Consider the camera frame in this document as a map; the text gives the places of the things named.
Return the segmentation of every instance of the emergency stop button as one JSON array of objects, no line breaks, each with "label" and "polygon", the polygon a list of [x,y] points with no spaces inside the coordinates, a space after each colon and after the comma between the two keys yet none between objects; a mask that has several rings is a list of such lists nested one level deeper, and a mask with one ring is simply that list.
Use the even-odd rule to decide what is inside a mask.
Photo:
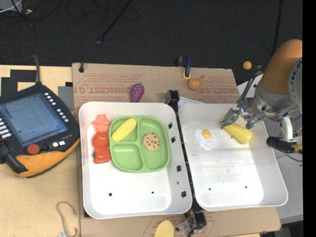
[{"label": "emergency stop button", "polygon": [[40,147],[37,144],[31,144],[28,146],[27,152],[30,156],[37,155],[40,152]]}]

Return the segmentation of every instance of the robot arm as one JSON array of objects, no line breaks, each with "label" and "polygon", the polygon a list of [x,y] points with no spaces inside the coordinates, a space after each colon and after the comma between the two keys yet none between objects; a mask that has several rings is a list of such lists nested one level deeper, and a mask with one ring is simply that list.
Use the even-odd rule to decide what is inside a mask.
[{"label": "robot arm", "polygon": [[221,127],[232,124],[239,115],[247,121],[247,129],[264,118],[279,121],[284,130],[283,138],[269,137],[267,144],[286,153],[294,152],[292,148],[297,140],[293,140],[291,121],[279,114],[293,103],[302,111],[302,47],[298,39],[282,44],[269,61],[254,97],[238,100],[239,109],[230,109],[220,121]]}]

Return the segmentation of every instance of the orange ball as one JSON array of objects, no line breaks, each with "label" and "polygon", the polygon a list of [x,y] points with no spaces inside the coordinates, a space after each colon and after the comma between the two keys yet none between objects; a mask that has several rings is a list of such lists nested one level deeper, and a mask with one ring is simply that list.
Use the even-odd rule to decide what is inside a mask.
[{"label": "orange ball", "polygon": [[242,67],[243,67],[243,69],[245,69],[245,70],[249,70],[249,69],[252,68],[252,64],[251,64],[250,61],[245,61],[245,62],[243,63],[243,65],[242,65]]}]

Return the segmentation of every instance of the red toy strawberry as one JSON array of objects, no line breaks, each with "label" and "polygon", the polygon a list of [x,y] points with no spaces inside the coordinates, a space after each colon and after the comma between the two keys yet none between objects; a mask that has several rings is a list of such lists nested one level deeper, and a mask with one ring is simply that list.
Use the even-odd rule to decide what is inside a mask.
[{"label": "red toy strawberry", "polygon": [[139,100],[144,95],[144,93],[145,93],[145,87],[142,85],[141,82],[134,84],[130,92],[130,101],[132,103],[138,103]]}]

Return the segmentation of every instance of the white tray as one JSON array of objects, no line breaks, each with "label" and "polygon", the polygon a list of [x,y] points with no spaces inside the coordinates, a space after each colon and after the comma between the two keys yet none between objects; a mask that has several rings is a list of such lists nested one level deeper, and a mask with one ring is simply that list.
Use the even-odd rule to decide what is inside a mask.
[{"label": "white tray", "polygon": [[[266,145],[268,134],[264,123],[257,122],[253,137],[241,144],[219,121],[230,104],[183,104],[179,118],[193,179],[197,203],[205,210],[219,211],[247,207],[280,206],[288,194],[273,150]],[[245,127],[239,117],[238,124]],[[193,135],[206,124],[217,136],[219,145],[205,150]]]},{"label": "white tray", "polygon": [[[107,163],[93,162],[92,121],[97,114],[109,120],[146,115],[165,126],[170,145],[168,166],[156,172],[130,173]],[[88,102],[79,111],[82,153],[83,205],[96,219],[176,214],[191,208],[192,194],[174,110],[162,103]]]}]

